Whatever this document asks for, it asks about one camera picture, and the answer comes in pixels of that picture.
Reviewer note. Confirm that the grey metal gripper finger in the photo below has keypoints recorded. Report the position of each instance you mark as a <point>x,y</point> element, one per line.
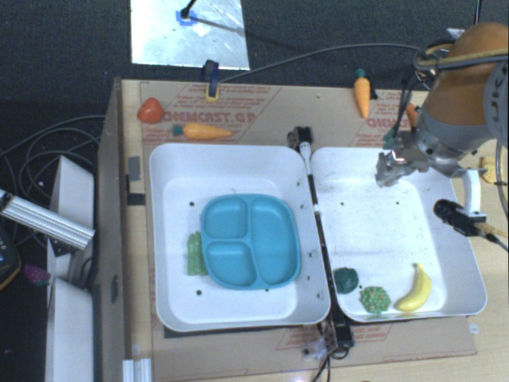
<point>401,171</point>
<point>383,170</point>

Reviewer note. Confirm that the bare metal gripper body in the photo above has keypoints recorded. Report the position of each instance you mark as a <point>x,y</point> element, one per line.
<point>435,158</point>

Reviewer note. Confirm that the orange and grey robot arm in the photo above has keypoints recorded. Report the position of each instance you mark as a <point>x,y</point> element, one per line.
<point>457,90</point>

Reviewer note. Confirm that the orange carrot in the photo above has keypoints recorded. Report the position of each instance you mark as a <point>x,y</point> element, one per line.
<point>412,114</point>
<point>362,94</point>
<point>207,131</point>

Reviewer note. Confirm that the yellow corn cob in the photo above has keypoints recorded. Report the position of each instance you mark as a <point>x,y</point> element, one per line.
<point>488,169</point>

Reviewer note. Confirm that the white plastic tray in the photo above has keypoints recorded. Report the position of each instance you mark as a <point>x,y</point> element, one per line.
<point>179,165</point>
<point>378,233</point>

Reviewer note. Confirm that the thin black and white rod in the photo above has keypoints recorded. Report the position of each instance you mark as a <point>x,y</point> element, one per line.
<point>315,197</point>

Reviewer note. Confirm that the dark green broccoli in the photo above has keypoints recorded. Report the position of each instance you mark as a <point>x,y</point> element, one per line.
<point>346,280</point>

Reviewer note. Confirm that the yellow banana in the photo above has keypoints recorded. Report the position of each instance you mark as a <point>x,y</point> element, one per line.
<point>419,293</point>

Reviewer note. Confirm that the green grapes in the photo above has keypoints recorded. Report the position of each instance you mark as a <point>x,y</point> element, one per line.
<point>374,300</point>

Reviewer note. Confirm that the brown cardboard board red print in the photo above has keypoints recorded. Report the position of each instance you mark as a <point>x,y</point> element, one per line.
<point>258,102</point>

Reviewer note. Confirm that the blue divided plate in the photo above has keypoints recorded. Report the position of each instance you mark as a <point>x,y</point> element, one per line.
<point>250,241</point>

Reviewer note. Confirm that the green asparagus bundle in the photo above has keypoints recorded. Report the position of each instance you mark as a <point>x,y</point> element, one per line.
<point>195,255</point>

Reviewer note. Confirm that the red bell pepper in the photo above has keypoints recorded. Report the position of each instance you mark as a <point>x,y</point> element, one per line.
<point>150,111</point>

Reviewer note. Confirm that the purple grapes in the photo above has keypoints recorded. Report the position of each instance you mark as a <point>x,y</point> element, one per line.
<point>36,275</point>

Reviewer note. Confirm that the black cylinder on white bracket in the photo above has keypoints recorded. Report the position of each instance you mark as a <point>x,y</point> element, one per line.
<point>457,215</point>

